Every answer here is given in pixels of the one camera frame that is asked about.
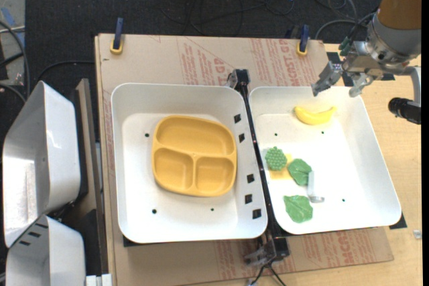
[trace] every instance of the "cardboard sheet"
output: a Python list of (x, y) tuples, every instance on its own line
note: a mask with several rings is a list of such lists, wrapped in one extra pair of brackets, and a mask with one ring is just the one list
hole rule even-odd
[[(308, 42), (298, 57), (299, 40), (125, 35), (123, 53), (109, 51), (112, 34), (95, 39), (100, 62), (107, 171), (105, 183), (109, 267), (116, 285), (173, 286), (253, 278), (244, 256), (256, 240), (181, 242), (124, 247), (117, 221), (115, 162), (110, 97), (126, 82), (224, 85), (235, 68), (250, 73), (250, 88), (308, 86), (327, 63), (324, 45)], [(288, 238), (291, 255), (273, 267), (278, 273), (327, 269), (393, 260), (384, 228), (328, 232)]]

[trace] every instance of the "white plastic tub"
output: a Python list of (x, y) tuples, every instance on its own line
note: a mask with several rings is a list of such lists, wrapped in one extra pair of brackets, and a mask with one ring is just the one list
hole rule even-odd
[[(249, 95), (257, 142), (275, 219), (292, 234), (388, 226), (401, 217), (401, 206), (360, 96), (347, 87), (332, 87), (313, 97), (310, 87), (259, 87)], [(330, 122), (307, 125), (295, 106), (313, 112), (337, 107)], [(307, 196), (307, 187), (293, 179), (271, 178), (265, 154), (276, 146), (292, 159), (307, 162), (319, 173), (325, 201), (312, 204), (313, 218), (293, 222), (284, 196)]]
[[(259, 168), (245, 104), (237, 91), (222, 86), (122, 84), (113, 91), (111, 106), (119, 227), (129, 240), (222, 240), (264, 233), (267, 213)], [(157, 123), (169, 115), (217, 121), (234, 134), (237, 176), (226, 194), (201, 198), (157, 185), (152, 138)]]
[(81, 235), (44, 215), (7, 253), (7, 286), (83, 286), (85, 277)]
[(80, 166), (73, 104), (39, 82), (3, 145), (3, 215), (10, 247), (42, 214), (76, 199)]

